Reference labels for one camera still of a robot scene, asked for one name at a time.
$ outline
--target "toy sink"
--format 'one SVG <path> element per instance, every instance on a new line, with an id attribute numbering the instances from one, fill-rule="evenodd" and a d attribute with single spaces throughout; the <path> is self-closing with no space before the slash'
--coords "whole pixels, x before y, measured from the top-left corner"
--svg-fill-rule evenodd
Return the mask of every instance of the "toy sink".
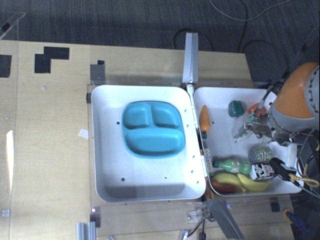
<path id="1" fill-rule="evenodd" d="M 190 200 L 206 182 L 190 97 L 178 87 L 101 85 L 91 96 L 95 181 L 107 202 Z"/>

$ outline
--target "banana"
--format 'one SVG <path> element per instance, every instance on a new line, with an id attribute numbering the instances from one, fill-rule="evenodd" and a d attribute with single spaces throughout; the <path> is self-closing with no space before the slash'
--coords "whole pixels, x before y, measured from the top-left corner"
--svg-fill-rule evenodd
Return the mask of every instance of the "banana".
<path id="1" fill-rule="evenodd" d="M 224 184 L 224 183 L 232 184 L 232 185 L 236 186 L 237 189 L 241 190 L 242 192 L 247 191 L 244 188 L 244 186 L 242 186 L 239 178 L 236 175 L 233 175 L 231 173 L 226 173 L 226 172 L 218 173 L 217 175 L 215 175 L 213 177 L 213 179 L 221 184 Z"/>
<path id="2" fill-rule="evenodd" d="M 253 192 L 263 192 L 271 184 L 270 180 L 267 181 L 267 182 L 257 182 L 257 181 L 254 181 L 254 180 L 248 178 L 247 176 L 244 176 L 241 173 L 238 173 L 237 177 L 239 178 L 239 180 L 241 181 L 242 185 L 247 190 L 253 191 Z"/>

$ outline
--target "wooden tabletop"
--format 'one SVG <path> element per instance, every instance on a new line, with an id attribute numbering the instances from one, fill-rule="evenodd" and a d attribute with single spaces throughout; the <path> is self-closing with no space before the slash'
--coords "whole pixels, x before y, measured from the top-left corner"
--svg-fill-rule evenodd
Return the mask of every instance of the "wooden tabletop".
<path id="1" fill-rule="evenodd" d="M 10 227 L 9 220 L 2 217 L 0 229 L 4 235 L 0 237 L 7 239 L 9 234 L 10 240 L 76 239 L 77 223 L 87 223 L 91 211 L 89 142 L 79 136 L 82 129 L 88 130 L 90 65 L 104 61 L 109 81 L 174 82 L 182 77 L 184 51 L 23 41 L 1 41 L 0 45 L 0 54 L 10 54 L 12 61 L 18 62 L 11 65 L 12 69 L 17 67 L 16 76 L 0 79 L 2 91 L 8 90 L 5 85 L 17 87 L 16 118 L 10 118 L 13 126 L 9 127 L 14 128 L 15 122 L 12 198 L 3 201 L 3 207 L 11 202 Z M 51 59 L 50 73 L 35 73 L 35 54 L 44 54 L 44 47 L 69 48 L 69 59 Z M 198 61 L 200 81 L 240 81 L 242 85 L 251 81 L 244 54 L 199 52 Z M 15 99 L 5 92 L 1 107 L 6 105 L 6 96 Z M 1 129 L 2 136 L 7 130 Z M 0 168 L 2 180 L 7 171 L 5 166 Z M 271 212 L 268 197 L 260 203 L 256 199 L 228 202 L 247 239 L 293 238 L 281 213 Z M 292 209 L 287 196 L 280 197 L 279 204 L 283 209 Z M 168 227 L 169 231 L 152 232 L 158 231 L 155 226 L 148 233 L 128 233 L 124 229 L 130 227 L 130 221 L 116 213 L 117 209 L 111 209 L 109 215 L 117 220 L 117 240 L 175 240 L 179 235 L 179 227 L 174 226 Z M 143 213 L 135 215 L 133 210 L 130 218 L 135 218 L 134 225 L 139 224 L 141 216 Z M 207 239 L 224 239 L 216 222 L 206 227 Z M 97 239 L 105 240 L 109 233 L 101 232 L 104 234 Z"/>

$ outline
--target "yellow banana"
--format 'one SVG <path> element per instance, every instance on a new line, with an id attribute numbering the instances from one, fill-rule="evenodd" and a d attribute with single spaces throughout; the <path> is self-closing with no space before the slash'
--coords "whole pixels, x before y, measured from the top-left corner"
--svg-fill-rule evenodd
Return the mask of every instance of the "yellow banana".
<path id="1" fill-rule="evenodd" d="M 247 176 L 244 176 L 241 173 L 238 173 L 237 177 L 239 178 L 239 180 L 241 181 L 242 185 L 247 190 L 250 190 L 250 191 L 253 191 L 253 192 L 263 192 L 271 184 L 270 180 L 267 181 L 267 182 L 257 182 L 257 181 L 254 181 L 254 180 L 248 178 Z"/>
<path id="2" fill-rule="evenodd" d="M 217 182 L 224 184 L 224 183 L 228 183 L 228 184 L 232 184 L 234 186 L 236 186 L 238 189 L 240 189 L 242 192 L 246 192 L 247 190 L 242 186 L 241 181 L 239 180 L 239 178 L 236 175 L 233 175 L 231 173 L 226 173 L 226 172 L 222 172 L 222 173 L 218 173 L 217 175 L 215 175 L 213 177 L 214 180 L 216 180 Z"/>

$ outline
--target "dark floor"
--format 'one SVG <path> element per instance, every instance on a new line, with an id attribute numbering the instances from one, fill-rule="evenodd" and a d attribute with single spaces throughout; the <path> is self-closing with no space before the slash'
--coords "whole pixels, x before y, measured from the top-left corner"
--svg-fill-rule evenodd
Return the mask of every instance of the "dark floor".
<path id="1" fill-rule="evenodd" d="M 238 19 L 284 1 L 212 0 Z M 183 49 L 184 31 L 179 31 L 191 29 L 199 33 L 200 50 L 244 52 L 254 81 L 275 82 L 287 68 L 292 72 L 304 62 L 319 62 L 320 0 L 292 0 L 247 23 L 222 15 L 209 0 L 0 0 L 0 24 L 11 12 L 26 13 L 19 23 L 24 41 Z M 319 235 L 314 202 L 306 194 L 292 199 L 311 228 L 297 239 Z"/>

